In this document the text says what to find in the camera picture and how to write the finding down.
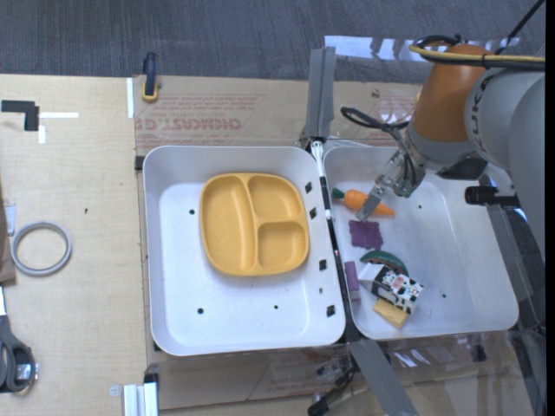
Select orange carrot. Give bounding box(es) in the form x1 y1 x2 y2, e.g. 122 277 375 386
331 187 396 218

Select grey tape roll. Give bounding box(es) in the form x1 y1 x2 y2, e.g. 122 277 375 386
10 220 73 277

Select brown cardboard board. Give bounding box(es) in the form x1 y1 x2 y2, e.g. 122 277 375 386
132 75 521 412

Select white cow print carton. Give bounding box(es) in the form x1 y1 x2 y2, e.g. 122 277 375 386
356 262 425 316

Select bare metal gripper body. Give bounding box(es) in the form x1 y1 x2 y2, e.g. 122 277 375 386
373 148 428 199

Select green watermelon slice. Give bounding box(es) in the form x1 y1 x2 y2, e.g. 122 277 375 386
359 250 410 277

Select grey handled scissors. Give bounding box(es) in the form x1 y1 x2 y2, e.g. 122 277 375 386
0 313 38 394

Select black block with thin wires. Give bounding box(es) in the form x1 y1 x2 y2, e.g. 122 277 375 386
306 365 357 416

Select black cylinder on white bracket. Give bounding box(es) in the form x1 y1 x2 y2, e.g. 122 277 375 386
436 158 521 210

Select yellow cheese wedge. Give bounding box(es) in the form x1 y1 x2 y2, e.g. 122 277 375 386
372 297 409 330

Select white plastic tray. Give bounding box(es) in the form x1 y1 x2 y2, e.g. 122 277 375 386
323 145 520 342
141 145 347 357

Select yellow divided plate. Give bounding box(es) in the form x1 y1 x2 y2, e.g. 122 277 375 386
199 172 311 277

